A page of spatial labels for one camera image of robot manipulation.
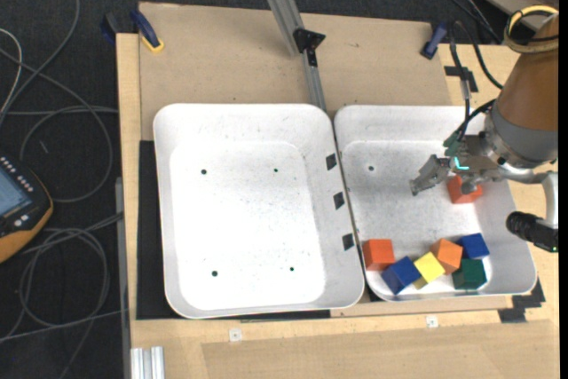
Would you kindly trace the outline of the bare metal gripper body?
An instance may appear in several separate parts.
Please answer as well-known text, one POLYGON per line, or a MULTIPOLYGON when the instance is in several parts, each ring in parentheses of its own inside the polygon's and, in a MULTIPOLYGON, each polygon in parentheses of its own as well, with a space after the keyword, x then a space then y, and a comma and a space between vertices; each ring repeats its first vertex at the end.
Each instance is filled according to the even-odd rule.
POLYGON ((461 177, 463 183, 481 184, 505 178, 505 170, 499 163, 486 131, 460 136, 453 133, 445 140, 445 157, 449 169, 461 177))

